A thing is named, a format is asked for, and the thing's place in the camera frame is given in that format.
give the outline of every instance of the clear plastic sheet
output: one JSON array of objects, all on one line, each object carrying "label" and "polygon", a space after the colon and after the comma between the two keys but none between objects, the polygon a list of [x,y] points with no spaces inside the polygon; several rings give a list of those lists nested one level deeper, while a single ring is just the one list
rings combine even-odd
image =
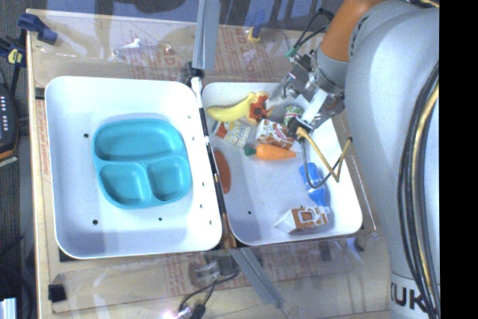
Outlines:
[{"label": "clear plastic sheet", "polygon": [[[278,318],[284,315],[294,319],[384,311],[388,308],[389,275],[380,273],[379,266],[388,264],[385,248],[384,238],[375,234],[256,247],[256,258],[284,302],[264,304],[247,276],[240,272],[214,289],[206,318],[244,311],[250,318],[260,318],[257,315],[267,311],[279,315]],[[181,301],[207,287],[211,280],[208,276],[212,278],[214,271],[233,275],[235,265],[228,269],[225,260],[234,262],[227,252],[217,250],[139,258],[114,266],[65,272],[57,281],[63,284],[67,299],[54,303],[53,310],[71,312],[77,318],[88,318],[92,312],[110,312],[123,318],[135,308],[140,315],[149,316],[154,311],[156,318],[174,318]],[[367,298],[371,293],[376,297],[373,300]],[[208,289],[199,292],[187,300],[187,305],[193,308],[207,294]],[[125,306],[129,309],[120,314]]]},{"label": "clear plastic sheet", "polygon": [[[196,271],[207,269],[214,259],[228,258],[225,250],[72,260],[59,250],[55,238],[43,100],[46,85],[62,75],[186,82],[191,74],[199,0],[157,0],[147,12],[130,0],[114,1],[106,8],[99,6],[102,1],[49,0],[48,9],[28,10],[58,34],[55,44],[38,40],[35,32],[28,41],[33,64],[29,81],[37,164],[34,194],[40,310],[53,318],[176,318],[182,299],[208,281],[207,276],[198,280]],[[285,53],[310,17],[321,5],[333,9],[338,5],[335,3],[297,0],[289,17],[281,15],[280,4],[274,19],[271,12],[277,8],[276,0],[251,0],[240,24],[230,17],[235,13],[234,5],[222,4],[214,70],[206,71],[203,85],[218,81],[280,82],[291,66]],[[308,12],[301,14],[298,10],[304,4]],[[326,23],[326,19],[316,19],[311,31]],[[252,28],[260,30],[260,38],[251,39]],[[316,49],[321,38],[322,34],[317,34],[308,40],[299,53]],[[333,123],[343,145],[349,137],[346,114],[334,118]],[[265,275],[285,298],[283,305],[261,301],[240,272],[214,289],[204,318],[315,319],[387,310],[388,272],[380,274],[375,268],[379,262],[382,270],[388,270],[385,239],[376,233],[373,206],[352,150],[346,161],[360,201],[363,229],[348,238],[253,248]],[[66,299],[52,300],[52,286],[60,286]],[[197,294],[188,303],[193,306],[206,294]]]}]

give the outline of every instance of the food package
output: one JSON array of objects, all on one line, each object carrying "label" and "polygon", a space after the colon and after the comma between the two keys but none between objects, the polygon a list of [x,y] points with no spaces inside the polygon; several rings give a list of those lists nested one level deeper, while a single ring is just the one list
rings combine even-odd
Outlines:
[{"label": "food package", "polygon": [[301,232],[323,227],[329,223],[323,206],[312,208],[292,208],[274,224],[277,229],[286,233]]},{"label": "food package", "polygon": [[244,148],[247,137],[251,132],[251,127],[241,121],[231,121],[230,123],[217,122],[213,127],[213,133],[231,143],[232,145]]},{"label": "food package", "polygon": [[263,119],[257,125],[255,140],[258,143],[268,143],[279,148],[300,151],[300,144],[287,134],[287,127],[269,119]]}]

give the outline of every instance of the blue divided plate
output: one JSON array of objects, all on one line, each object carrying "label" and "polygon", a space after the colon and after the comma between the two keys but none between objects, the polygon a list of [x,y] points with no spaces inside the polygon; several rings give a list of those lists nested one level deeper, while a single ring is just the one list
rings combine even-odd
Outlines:
[{"label": "blue divided plate", "polygon": [[182,136],[163,120],[104,124],[93,137],[93,161],[104,195],[124,209],[177,201],[192,183]]}]

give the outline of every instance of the food item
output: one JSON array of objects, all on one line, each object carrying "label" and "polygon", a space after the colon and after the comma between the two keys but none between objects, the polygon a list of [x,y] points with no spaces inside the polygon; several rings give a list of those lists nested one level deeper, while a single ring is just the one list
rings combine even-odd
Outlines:
[{"label": "food item", "polygon": [[284,125],[287,126],[292,117],[302,116],[304,110],[296,105],[288,105],[284,109]]},{"label": "food item", "polygon": [[221,185],[223,186],[223,193],[227,194],[231,190],[231,170],[226,161],[224,154],[215,149],[214,158],[216,159],[217,171],[219,172],[219,178],[221,180]]},{"label": "food item", "polygon": [[250,124],[257,124],[264,118],[270,116],[273,111],[273,107],[269,110],[265,107],[266,100],[269,99],[269,94],[266,92],[256,92],[254,98],[249,106],[249,114],[247,115],[247,121]]},{"label": "food item", "polygon": [[277,229],[292,234],[304,230],[319,229],[329,223],[323,206],[292,208],[274,223]]},{"label": "food item", "polygon": [[250,146],[245,146],[244,153],[246,155],[255,154],[257,158],[261,160],[285,160],[297,156],[292,150],[279,148],[278,146],[269,145],[268,143],[260,143],[255,149]]},{"label": "food item", "polygon": [[239,120],[249,113],[249,106],[254,99],[254,93],[249,92],[247,97],[231,107],[209,107],[206,112],[216,121],[230,123]]},{"label": "food item", "polygon": [[241,121],[231,121],[230,123],[217,122],[213,128],[213,133],[240,148],[246,145],[247,136],[251,132],[251,127]]},{"label": "food item", "polygon": [[263,119],[255,131],[255,140],[258,143],[268,143],[284,149],[300,151],[300,144],[287,134],[287,128],[269,119]]}]

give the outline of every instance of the electronic device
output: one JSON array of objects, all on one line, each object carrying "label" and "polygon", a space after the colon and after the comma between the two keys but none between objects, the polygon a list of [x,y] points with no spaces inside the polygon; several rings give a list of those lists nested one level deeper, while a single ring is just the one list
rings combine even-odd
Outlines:
[{"label": "electronic device", "polygon": [[19,121],[8,89],[0,84],[0,161],[10,157],[18,144]]}]

